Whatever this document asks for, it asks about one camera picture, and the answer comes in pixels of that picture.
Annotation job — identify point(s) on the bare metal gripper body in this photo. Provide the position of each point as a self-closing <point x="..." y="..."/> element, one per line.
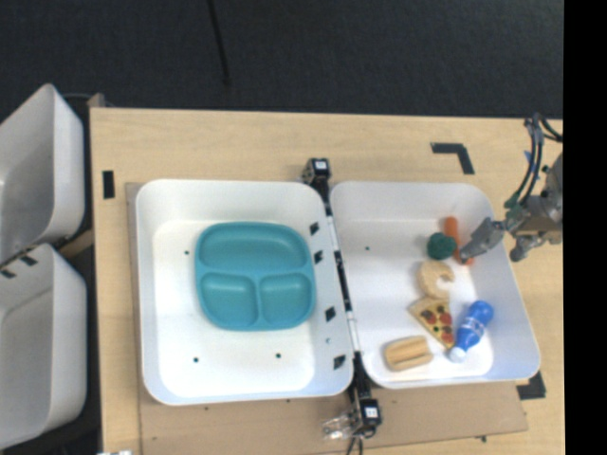
<point x="545" y="216"/>

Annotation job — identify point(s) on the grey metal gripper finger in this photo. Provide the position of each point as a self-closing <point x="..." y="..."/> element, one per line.
<point x="521" y="249"/>
<point x="481" y="240"/>

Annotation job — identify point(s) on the orange carrot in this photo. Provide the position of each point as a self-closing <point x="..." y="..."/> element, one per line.
<point x="451" y="228"/>

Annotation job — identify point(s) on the green broccoli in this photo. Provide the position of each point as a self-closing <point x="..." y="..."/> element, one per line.
<point x="441" y="247"/>

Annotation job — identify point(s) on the beige bitten biscuit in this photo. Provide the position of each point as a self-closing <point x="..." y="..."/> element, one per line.
<point x="430" y="278"/>

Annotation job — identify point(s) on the blue bottle with white cap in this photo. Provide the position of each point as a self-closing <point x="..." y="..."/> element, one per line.
<point x="472" y="327"/>

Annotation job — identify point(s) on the pizza slice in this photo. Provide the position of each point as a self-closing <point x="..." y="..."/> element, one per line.
<point x="436" y="320"/>

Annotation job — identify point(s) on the white plastic tray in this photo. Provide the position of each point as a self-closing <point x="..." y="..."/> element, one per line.
<point x="389" y="273"/>
<point x="237" y="368"/>

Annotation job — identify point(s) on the tan bread bun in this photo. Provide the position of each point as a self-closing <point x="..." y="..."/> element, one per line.
<point x="408" y="352"/>

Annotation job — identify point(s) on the thin black and white rod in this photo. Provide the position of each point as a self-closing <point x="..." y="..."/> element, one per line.
<point x="342" y="278"/>

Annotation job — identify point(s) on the blue divided plate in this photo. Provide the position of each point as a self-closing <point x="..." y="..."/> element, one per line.
<point x="253" y="278"/>

